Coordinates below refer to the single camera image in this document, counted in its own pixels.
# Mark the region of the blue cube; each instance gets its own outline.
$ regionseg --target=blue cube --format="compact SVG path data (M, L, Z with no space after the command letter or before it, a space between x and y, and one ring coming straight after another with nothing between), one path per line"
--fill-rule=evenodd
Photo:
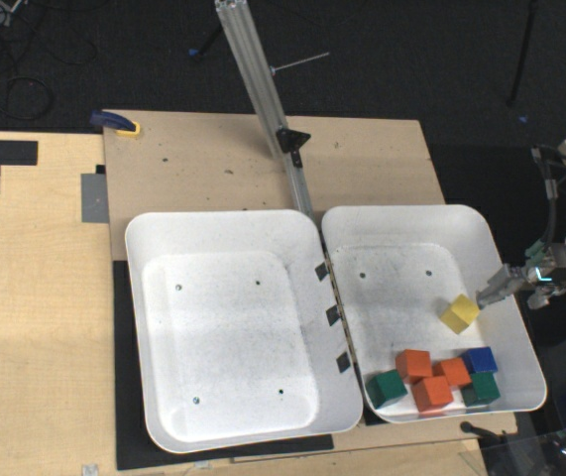
M492 349L486 347L473 347L465 351L461 358L470 374L479 372L498 372L497 362L492 354Z

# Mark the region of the green cube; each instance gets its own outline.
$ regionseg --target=green cube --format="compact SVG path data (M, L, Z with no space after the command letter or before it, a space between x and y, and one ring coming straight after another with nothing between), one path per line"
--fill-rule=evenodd
M375 409L392 404L408 394L396 369L375 376L366 385L366 391Z
M501 396L494 372L470 374L472 384L461 389L466 406L486 406Z

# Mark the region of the orange cube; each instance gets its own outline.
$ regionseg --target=orange cube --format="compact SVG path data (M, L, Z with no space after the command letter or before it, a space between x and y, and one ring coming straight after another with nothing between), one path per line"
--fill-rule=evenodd
M441 409L454 399L445 376L426 377L412 387L412 396L422 412Z
M424 377L432 377L432 362L428 351L404 349L395 358L399 376L407 384L413 385Z
M468 369L463 363L463 358L450 358L438 362L432 367L432 374L445 376L450 386L463 388L472 383L472 378L470 378Z

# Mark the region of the white tray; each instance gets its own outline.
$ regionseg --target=white tray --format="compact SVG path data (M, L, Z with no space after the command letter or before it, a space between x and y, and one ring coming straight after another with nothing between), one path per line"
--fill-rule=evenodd
M184 453L343 431L362 414L316 227L293 210L146 213L126 232L146 423Z
M546 385L513 297L491 304L459 335L439 315L460 293L476 291L502 265L487 221L460 205L336 207L322 220L333 274L364 383L396 367L403 349L430 351L434 361L490 346L501 397L466 408L461 393L433 414L421 414L408 395L375 409L405 422L485 412L533 411Z

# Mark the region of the black floor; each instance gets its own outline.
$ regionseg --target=black floor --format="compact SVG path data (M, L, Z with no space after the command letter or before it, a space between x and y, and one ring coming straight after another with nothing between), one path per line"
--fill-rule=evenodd
M104 108L253 113L224 36L202 61L188 54L218 26L213 1L22 5L0 29L0 130L93 132L90 113ZM538 0L515 105L506 104L529 1L249 0L271 65L330 53L276 75L286 114L418 120L446 201L479 209L510 261L546 223L529 147L566 139L566 0ZM526 316L539 356L560 362L544 365L558 383L563 301ZM534 418L540 431L561 420L551 399Z

